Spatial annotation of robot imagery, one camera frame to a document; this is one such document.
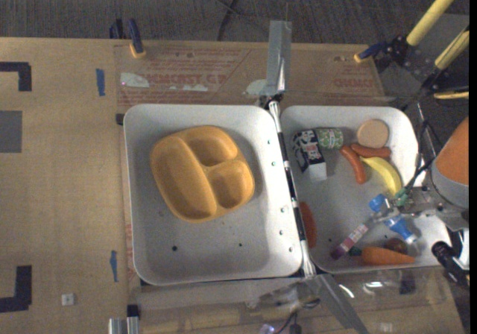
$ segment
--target yellow pole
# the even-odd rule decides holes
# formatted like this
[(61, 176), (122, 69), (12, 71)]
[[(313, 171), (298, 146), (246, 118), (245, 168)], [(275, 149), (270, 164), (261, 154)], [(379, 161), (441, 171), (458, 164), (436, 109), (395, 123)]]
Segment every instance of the yellow pole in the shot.
[(435, 0), (423, 18), (417, 23), (406, 41), (410, 46), (418, 46), (446, 9), (454, 0)]
[(444, 49), (438, 58), (436, 58), (434, 64), (440, 70), (447, 69), (449, 65), (454, 61), (460, 53), (462, 53), (470, 42), (470, 31), (464, 29), (449, 46)]

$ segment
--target carrot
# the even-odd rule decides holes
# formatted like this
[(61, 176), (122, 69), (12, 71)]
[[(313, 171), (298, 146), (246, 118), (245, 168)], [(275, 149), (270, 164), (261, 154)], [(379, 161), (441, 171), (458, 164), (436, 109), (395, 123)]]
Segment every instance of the carrot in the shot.
[(350, 146), (346, 145), (341, 148), (340, 153), (348, 162), (350, 162), (350, 165), (355, 173), (357, 184), (366, 183), (366, 170), (364, 169), (364, 165), (359, 159), (358, 154), (353, 151)]
[(389, 147), (371, 148), (361, 146), (358, 143), (353, 143), (351, 149), (363, 158), (380, 157), (388, 159), (391, 156), (391, 149)]
[(316, 229), (315, 218), (309, 205), (304, 201), (300, 202), (300, 212), (305, 225), (306, 240), (308, 240), (308, 246), (314, 248), (316, 246), (316, 240), (318, 238), (318, 232)]
[(400, 265), (412, 264), (415, 258), (379, 247), (366, 247), (361, 253), (361, 258), (366, 265)]

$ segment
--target white square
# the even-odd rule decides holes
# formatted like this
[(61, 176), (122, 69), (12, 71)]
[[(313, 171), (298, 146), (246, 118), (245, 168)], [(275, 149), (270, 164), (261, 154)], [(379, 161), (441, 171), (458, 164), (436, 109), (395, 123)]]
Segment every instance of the white square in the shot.
[(73, 293), (61, 295), (62, 306), (71, 306), (74, 304), (75, 304), (75, 295)]

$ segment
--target yellow banana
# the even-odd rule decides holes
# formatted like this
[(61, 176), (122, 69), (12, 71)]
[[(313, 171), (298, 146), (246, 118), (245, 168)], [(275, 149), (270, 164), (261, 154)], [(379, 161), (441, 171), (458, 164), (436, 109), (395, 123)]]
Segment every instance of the yellow banana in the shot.
[(361, 157), (361, 160), (381, 175), (392, 196), (395, 196), (395, 194), (402, 188), (402, 181), (399, 172), (387, 160), (378, 157)]

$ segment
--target hot dog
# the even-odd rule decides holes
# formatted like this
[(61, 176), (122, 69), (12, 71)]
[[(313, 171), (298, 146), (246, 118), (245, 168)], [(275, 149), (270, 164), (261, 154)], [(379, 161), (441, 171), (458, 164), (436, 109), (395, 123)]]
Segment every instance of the hot dog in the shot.
[(341, 148), (340, 153), (348, 162), (350, 162), (350, 165), (355, 173), (357, 184), (366, 183), (366, 170), (364, 169), (364, 165), (359, 159), (358, 154), (353, 151), (350, 146), (346, 145)]
[(363, 157), (363, 158), (380, 157), (383, 159), (389, 159), (389, 157), (391, 156), (391, 150), (389, 147), (370, 148), (370, 147), (361, 146), (358, 143), (353, 143), (351, 145), (351, 148), (360, 157)]

